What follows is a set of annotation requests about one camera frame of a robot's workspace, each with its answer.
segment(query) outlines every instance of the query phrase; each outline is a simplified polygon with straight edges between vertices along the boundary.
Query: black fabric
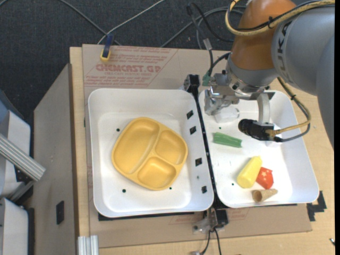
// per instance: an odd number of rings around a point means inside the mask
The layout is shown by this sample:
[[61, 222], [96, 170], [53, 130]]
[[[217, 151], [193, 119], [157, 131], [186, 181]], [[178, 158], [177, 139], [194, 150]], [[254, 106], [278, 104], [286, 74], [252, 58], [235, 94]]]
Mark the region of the black fabric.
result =
[[[105, 31], [159, 0], [65, 0]], [[159, 47], [191, 21], [186, 5], [204, 12], [227, 6], [232, 0], [166, 0], [115, 31], [122, 45]], [[208, 18], [215, 32], [233, 38], [224, 14]], [[214, 49], [231, 44], [206, 34]], [[9, 0], [0, 7], [0, 90], [28, 119], [46, 91], [69, 62], [69, 48], [96, 44], [103, 34], [57, 0]], [[167, 47], [198, 49], [196, 29], [189, 27]]]

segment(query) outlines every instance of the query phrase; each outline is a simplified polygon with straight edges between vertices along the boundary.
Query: white cable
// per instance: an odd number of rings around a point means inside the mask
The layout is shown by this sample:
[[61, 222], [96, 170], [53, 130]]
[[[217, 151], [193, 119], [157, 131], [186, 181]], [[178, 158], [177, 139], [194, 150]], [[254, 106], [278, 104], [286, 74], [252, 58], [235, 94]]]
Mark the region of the white cable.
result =
[[[158, 4], [160, 4], [161, 2], [163, 2], [165, 0], [159, 0], [157, 3], [153, 4], [152, 6], [148, 7], [147, 9], [141, 11], [140, 13], [136, 14], [134, 17], [131, 17], [130, 19], [127, 19], [126, 21], [122, 22], [121, 24], [117, 25], [116, 27], [114, 27], [113, 29], [111, 29], [107, 34], [111, 33], [112, 31], [116, 30], [117, 28], [120, 28], [121, 26], [125, 25], [126, 23], [132, 21], [133, 19], [137, 18], [138, 16], [142, 15], [143, 13], [147, 12], [148, 10], [152, 9], [153, 7], [157, 6]], [[103, 36], [100, 41], [97, 43], [97, 45], [99, 45], [101, 43], [102, 40], [104, 40], [104, 38], [106, 37]]]

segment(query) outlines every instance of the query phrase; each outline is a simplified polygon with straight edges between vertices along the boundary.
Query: cardboard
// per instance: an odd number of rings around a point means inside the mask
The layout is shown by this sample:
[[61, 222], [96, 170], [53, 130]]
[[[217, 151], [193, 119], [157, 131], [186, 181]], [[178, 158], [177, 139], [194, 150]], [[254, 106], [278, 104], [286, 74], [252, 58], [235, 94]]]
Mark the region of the cardboard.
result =
[[[98, 220], [93, 203], [87, 99], [98, 88], [178, 89], [188, 74], [198, 74], [202, 78], [209, 68], [209, 54], [206, 50], [114, 46], [109, 61], [104, 63], [99, 58], [102, 48], [99, 45], [82, 47], [90, 234], [98, 235], [100, 248], [205, 239], [205, 234], [192, 231], [192, 224], [202, 220], [202, 212]], [[225, 53], [213, 51], [214, 59]], [[224, 68], [225, 61], [221, 61], [214, 72]], [[303, 203], [226, 210], [229, 224], [219, 232], [221, 238], [311, 230]]]

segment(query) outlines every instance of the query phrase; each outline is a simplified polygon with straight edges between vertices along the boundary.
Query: blue and yellow clamp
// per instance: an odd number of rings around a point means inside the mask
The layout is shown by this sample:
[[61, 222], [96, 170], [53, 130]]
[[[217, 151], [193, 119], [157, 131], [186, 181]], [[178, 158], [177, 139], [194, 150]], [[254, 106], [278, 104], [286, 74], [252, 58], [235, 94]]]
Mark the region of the blue and yellow clamp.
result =
[[112, 45], [113, 39], [114, 39], [113, 34], [109, 33], [106, 38], [106, 44], [104, 46], [104, 49], [101, 51], [100, 54], [100, 60], [103, 62], [107, 62], [110, 58], [111, 55], [110, 47]]

